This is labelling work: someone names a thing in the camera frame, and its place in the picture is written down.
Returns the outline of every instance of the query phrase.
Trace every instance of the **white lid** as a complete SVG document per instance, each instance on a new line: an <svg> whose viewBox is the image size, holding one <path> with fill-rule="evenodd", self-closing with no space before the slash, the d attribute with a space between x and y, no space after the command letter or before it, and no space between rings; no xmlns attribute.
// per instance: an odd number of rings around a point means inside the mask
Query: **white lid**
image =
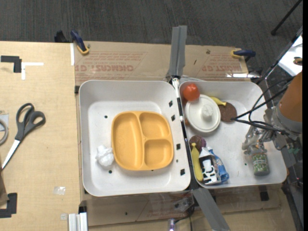
<svg viewBox="0 0 308 231"><path fill-rule="evenodd" d="M190 125L201 132L212 132L220 123L218 105L205 95L200 95L198 100L188 101L185 115Z"/></svg>

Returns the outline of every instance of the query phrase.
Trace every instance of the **yellow divided plate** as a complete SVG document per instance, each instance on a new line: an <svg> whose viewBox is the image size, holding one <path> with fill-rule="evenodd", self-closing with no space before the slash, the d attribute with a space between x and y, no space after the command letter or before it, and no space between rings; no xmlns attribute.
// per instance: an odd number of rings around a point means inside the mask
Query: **yellow divided plate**
<svg viewBox="0 0 308 231"><path fill-rule="evenodd" d="M173 159L168 121L159 113L128 111L112 121L112 148L116 162L128 170L166 167Z"/></svg>

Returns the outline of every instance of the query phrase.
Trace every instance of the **crumpled white paper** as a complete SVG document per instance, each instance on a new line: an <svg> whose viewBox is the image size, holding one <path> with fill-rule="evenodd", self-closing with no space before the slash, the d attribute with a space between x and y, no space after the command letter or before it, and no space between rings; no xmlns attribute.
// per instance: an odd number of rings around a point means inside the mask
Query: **crumpled white paper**
<svg viewBox="0 0 308 231"><path fill-rule="evenodd" d="M99 164L102 166L110 166L115 159L112 148L106 148L104 145L100 145L97 147L95 159L98 160Z"/></svg>

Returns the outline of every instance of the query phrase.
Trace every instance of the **brown cookie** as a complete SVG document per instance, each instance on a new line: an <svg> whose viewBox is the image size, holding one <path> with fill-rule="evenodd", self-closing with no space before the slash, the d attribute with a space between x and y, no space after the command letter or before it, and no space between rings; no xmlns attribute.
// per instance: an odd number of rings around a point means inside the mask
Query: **brown cookie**
<svg viewBox="0 0 308 231"><path fill-rule="evenodd" d="M237 116L235 107L231 103L227 103L226 106L218 105L220 110L220 120L224 122L233 122L231 118Z"/></svg>

